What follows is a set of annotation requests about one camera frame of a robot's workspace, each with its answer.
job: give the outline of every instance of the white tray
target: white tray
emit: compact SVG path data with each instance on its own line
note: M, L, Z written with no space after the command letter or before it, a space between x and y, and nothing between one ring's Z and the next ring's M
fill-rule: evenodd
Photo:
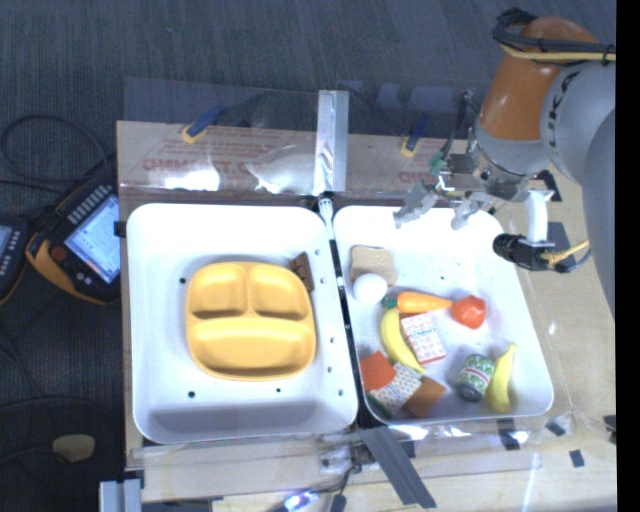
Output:
M349 279L350 253L355 245L381 247L393 254L398 274L391 294L414 289L457 300L476 295L487 302L487 317L477 329L457 323L450 310L434 312L436 328L447 352L444 359L429 363L427 375L448 389L425 419L402 414L391 424L447 422L498 418L486 399L478 403L462 400L453 385L464 367L466 356L481 353L495 359L510 342L517 345L514 355L510 395L513 410L509 417L536 416L553 403L553 385L513 264L494 254L493 239L502 232L499 222L485 212L469 218L466 227L453 230L452 209L432 208L419 219L396 229L393 212L397 208L349 206L334 218L342 272L358 358L362 359L382 345L379 304L359 302Z
M294 207L148 204L127 222L133 416L157 443L347 428L358 398L326 230ZM189 279L244 259L282 266L309 257L316 355L301 374L244 382L215 378L191 358L185 333Z

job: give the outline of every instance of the gray carpet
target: gray carpet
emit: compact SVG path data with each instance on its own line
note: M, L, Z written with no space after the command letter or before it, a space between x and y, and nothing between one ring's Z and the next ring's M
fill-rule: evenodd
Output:
M173 101L167 95L173 81L307 93L348 88L356 110L352 131L406 133L416 115L427 113L425 135L446 137L460 92L471 90L481 101L488 90L502 57L491 39L500 13L517 6L564 16L613 44L617 22L615 0L0 5L0 125L37 113L62 116L93 133L108 154L117 150L120 119L192 119L201 102L197 96ZM258 106L245 103L247 124ZM294 107L269 105L289 114ZM313 119L297 115L286 122L313 129ZM19 123L4 142L15 166L43 178L80 176L99 157L80 131L54 120ZM21 178L6 164L0 164L0 180L0 212L9 214L50 203L70 184ZM78 300L27 266L0 306L0 512L97 510L97 482L118 476L122 463L121 342L119 304ZM64 398L6 407L33 396ZM96 456L75 467L43 454L12 457L45 446L52 432L91 433Z

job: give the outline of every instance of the white ball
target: white ball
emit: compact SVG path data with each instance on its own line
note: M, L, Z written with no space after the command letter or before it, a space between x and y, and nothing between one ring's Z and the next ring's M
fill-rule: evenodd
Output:
M378 274L362 274L353 282L354 297L367 304L380 302L388 290L387 281Z

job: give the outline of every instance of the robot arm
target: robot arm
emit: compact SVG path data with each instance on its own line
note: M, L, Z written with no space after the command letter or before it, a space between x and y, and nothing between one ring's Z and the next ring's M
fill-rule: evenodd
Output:
M514 25L523 26L519 35L507 30ZM546 240L549 194L541 199L528 189L552 163L582 187L588 254L615 318L615 47L569 20L519 9L502 14L493 35L507 54L469 130L466 153L445 151L432 162L437 184L419 184L396 225L424 213L433 197L454 207L454 229L496 199L524 202L529 233L500 235L495 252L529 270L561 272L561 254Z

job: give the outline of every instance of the orange cylinder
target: orange cylinder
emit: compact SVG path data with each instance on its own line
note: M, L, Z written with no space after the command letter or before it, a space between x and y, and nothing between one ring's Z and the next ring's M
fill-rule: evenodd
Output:
M585 29L555 16L536 18L521 34L525 37L596 43ZM542 103L562 67L505 55L489 88L478 120L483 130L499 139L540 139Z

